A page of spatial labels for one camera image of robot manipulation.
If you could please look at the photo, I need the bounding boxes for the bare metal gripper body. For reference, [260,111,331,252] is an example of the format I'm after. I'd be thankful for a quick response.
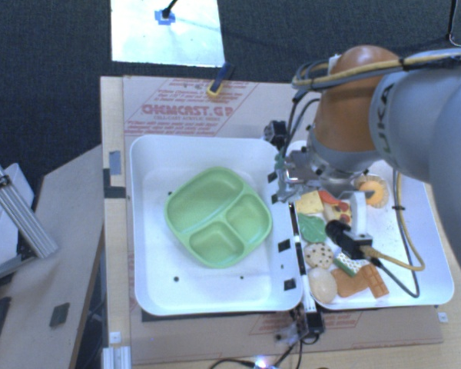
[279,147,366,201]

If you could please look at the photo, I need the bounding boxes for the yellow cheese wedge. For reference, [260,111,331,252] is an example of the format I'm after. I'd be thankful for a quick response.
[294,190,326,216]

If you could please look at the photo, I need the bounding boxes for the orange pizza slice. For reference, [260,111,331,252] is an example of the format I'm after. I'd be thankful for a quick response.
[317,190,353,225]

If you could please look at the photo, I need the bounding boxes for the green lettuce leaf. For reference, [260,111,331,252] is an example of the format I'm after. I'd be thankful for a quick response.
[297,212,329,244]

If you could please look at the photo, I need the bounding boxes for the round biscuit with orange centre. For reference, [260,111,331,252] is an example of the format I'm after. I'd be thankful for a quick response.
[354,175,390,208]

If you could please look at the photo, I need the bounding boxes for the chocolate chip biscuit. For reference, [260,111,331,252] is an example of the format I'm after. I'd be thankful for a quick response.
[303,242,336,269]

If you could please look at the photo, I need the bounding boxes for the green divided plate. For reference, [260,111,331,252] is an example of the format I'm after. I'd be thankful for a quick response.
[164,166,274,270]

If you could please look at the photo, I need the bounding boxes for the green and white sandwich wedge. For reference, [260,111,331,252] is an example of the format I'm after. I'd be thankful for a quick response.
[333,251,365,278]

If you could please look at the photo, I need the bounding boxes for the beige bread roll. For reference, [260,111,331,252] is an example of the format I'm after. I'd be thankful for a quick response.
[307,268,339,305]

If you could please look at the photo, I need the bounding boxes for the orange bread slice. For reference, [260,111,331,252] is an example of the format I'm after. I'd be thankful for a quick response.
[330,268,370,299]

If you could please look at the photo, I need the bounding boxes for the orange waffle bar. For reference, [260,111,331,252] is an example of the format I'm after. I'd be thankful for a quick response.
[359,263,390,299]

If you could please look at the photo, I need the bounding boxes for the brown cardboard board red print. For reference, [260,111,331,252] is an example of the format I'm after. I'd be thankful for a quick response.
[99,75,446,365]

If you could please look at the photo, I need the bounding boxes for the white plastic tray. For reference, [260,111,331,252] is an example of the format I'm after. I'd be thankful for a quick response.
[287,140,456,311]
[128,134,305,317]

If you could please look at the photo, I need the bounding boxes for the black block with thin wires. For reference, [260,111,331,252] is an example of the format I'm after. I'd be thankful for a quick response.
[290,308,327,338]
[264,120,290,148]

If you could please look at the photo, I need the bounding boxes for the black cylinder on white bracket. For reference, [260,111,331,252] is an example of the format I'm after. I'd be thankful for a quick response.
[324,190,374,260]

